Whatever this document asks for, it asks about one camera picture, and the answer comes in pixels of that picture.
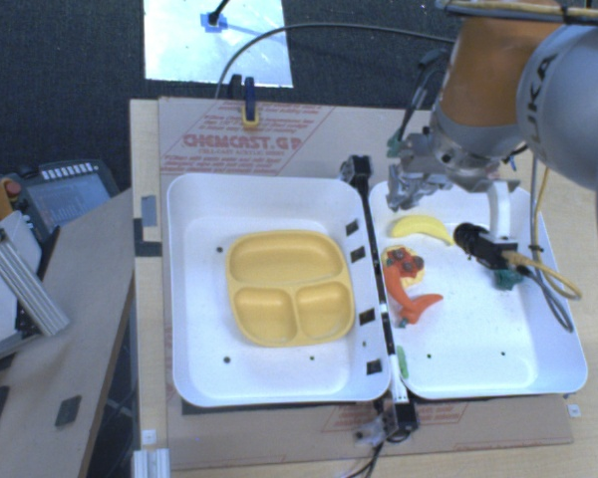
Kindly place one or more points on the yellow divided plate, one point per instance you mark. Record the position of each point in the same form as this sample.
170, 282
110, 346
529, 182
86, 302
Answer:
289, 287

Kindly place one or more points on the yellow banana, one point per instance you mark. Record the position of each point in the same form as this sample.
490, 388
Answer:
418, 226

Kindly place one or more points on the toy pizza slice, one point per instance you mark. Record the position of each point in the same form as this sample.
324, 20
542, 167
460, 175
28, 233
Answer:
414, 277

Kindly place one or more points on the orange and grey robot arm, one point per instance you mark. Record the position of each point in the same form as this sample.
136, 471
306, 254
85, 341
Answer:
488, 68

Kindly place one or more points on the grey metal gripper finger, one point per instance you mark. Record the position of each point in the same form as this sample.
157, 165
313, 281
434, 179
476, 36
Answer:
419, 187
397, 189

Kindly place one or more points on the black cylinder on white bracket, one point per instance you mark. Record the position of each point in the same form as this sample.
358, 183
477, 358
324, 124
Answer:
483, 247

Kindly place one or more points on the thin black and white rod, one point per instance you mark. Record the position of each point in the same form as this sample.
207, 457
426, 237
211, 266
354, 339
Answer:
379, 287

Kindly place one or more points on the green oblong toy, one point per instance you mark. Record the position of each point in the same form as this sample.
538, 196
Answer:
402, 362

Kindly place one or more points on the white plastic tray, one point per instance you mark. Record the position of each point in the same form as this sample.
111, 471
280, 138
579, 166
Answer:
478, 331
204, 356

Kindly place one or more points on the dark green broccoli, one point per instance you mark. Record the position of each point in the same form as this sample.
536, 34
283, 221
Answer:
508, 280

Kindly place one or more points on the brown cardboard board red print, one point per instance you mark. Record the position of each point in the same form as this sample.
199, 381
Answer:
299, 132

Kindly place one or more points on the orange carrot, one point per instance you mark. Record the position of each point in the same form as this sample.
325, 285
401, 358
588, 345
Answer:
423, 303
394, 289

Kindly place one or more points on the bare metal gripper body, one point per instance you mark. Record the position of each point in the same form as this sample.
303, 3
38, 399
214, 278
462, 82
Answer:
443, 160

